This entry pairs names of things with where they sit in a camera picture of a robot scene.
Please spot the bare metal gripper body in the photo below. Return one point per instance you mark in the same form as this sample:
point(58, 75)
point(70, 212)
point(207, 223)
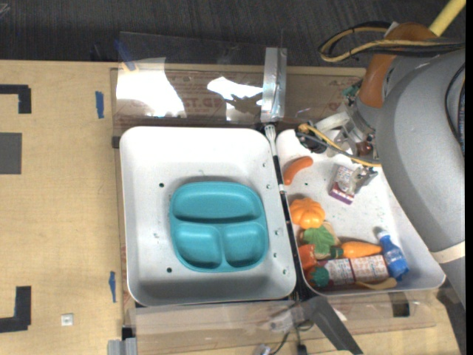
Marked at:
point(364, 139)

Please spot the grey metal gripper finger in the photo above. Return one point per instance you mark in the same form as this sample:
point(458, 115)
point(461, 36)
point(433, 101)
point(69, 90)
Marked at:
point(370, 176)
point(357, 182)

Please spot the purple and white small carton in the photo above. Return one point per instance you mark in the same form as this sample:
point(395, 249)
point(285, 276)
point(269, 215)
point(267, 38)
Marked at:
point(341, 185)

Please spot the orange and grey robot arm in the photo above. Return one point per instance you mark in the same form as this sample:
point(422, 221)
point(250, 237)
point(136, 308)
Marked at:
point(410, 154)

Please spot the white plastic tray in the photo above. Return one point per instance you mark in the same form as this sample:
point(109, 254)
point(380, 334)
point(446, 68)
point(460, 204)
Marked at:
point(369, 213)
point(148, 168)

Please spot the orange pumpkin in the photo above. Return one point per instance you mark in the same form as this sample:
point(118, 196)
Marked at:
point(307, 212)

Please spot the orange sausage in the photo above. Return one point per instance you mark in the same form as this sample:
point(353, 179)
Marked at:
point(295, 168)

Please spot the orange carrot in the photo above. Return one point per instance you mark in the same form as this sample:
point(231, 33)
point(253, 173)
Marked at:
point(360, 250)

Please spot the green lettuce leaf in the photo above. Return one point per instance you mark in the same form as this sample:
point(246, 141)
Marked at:
point(318, 239)

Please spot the thin black and white rod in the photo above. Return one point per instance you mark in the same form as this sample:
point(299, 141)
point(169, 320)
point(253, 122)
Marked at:
point(282, 189)

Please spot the blue plastic bottle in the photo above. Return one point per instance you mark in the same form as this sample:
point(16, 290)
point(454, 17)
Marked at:
point(393, 257)

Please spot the red pepper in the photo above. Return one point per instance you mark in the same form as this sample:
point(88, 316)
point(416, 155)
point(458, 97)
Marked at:
point(306, 256)

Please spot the red strawberry green top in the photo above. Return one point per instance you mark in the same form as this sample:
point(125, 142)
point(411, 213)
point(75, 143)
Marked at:
point(318, 276)

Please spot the tan banana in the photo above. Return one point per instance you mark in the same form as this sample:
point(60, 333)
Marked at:
point(380, 284)

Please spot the blue divided plate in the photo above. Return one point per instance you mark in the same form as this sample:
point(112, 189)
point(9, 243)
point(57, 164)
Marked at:
point(218, 228)

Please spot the small white square tile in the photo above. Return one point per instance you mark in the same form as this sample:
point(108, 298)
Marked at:
point(67, 319)

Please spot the black cylinder on white bracket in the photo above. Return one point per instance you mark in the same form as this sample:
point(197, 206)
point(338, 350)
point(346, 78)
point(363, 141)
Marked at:
point(314, 142)

